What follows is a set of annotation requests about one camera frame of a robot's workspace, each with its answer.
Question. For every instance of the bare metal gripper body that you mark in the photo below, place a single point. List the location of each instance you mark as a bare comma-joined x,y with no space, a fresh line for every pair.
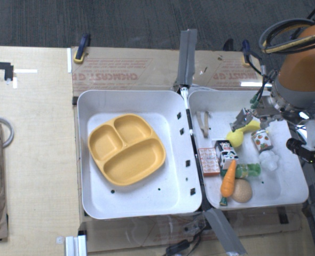
267,109

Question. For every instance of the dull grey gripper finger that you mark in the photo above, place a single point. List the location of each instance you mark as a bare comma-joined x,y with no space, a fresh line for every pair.
264,121
240,120

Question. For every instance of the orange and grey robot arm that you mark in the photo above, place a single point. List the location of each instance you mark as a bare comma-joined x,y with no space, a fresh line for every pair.
301,68

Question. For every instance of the yellow banana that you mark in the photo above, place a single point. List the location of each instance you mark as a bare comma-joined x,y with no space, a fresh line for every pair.
236,139

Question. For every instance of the white can with strawberry print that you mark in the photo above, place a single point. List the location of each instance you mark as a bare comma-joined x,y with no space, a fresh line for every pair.
263,141

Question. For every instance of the white carton with cow print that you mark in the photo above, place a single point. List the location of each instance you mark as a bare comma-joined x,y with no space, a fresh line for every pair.
227,153

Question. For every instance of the green bottle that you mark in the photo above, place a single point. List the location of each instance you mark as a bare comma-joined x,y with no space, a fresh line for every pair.
249,170

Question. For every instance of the thin black and white rod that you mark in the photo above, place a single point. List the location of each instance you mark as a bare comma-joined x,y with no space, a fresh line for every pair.
188,116

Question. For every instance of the orange packet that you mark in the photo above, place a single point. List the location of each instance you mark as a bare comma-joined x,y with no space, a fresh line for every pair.
209,163

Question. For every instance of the orange carrot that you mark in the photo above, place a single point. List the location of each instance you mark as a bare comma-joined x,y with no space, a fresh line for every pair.
229,181

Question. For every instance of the white plastic tray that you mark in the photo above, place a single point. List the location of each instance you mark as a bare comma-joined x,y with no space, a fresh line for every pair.
285,185
173,196

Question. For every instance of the tan round bread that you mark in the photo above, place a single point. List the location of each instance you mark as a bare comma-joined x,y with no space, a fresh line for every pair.
243,191

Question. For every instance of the brown cardboard board red print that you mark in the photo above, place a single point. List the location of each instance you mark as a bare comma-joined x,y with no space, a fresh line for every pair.
152,71

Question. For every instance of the yellow divided plate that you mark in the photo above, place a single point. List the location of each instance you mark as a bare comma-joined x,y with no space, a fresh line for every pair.
130,164

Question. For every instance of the black cylinder on white bracket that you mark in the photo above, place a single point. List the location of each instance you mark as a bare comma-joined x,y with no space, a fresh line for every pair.
300,148

